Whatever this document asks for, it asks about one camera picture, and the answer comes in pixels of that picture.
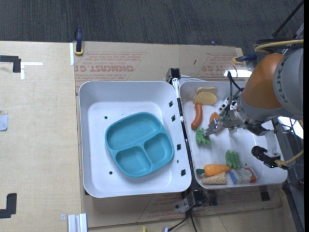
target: teal plate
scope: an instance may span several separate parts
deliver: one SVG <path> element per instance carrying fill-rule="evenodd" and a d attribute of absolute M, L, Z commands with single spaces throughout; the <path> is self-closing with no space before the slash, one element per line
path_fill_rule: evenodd
<path fill-rule="evenodd" d="M 105 143 L 119 169 L 131 177 L 149 174 L 174 156 L 172 140 L 160 120 L 141 112 L 111 124 Z"/>

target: toy sausage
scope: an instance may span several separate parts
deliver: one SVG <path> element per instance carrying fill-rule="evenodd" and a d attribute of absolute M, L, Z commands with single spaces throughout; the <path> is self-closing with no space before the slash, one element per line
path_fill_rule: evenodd
<path fill-rule="evenodd" d="M 203 109 L 202 109 L 202 104 L 200 103 L 196 103 L 195 104 L 195 119 L 193 120 L 192 124 L 191 124 L 191 128 L 193 130 L 196 130 L 200 123 L 202 122 L 202 117 L 203 117 Z"/>

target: wooden surface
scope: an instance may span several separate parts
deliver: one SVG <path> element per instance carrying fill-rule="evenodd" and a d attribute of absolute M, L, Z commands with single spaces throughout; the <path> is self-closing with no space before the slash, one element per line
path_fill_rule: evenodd
<path fill-rule="evenodd" d="M 0 209 L 17 193 L 16 214 L 0 219 L 3 232 L 67 230 L 61 214 L 80 214 L 74 67 L 68 43 L 0 42 L 1 55 L 19 56 L 25 79 L 0 62 Z"/>

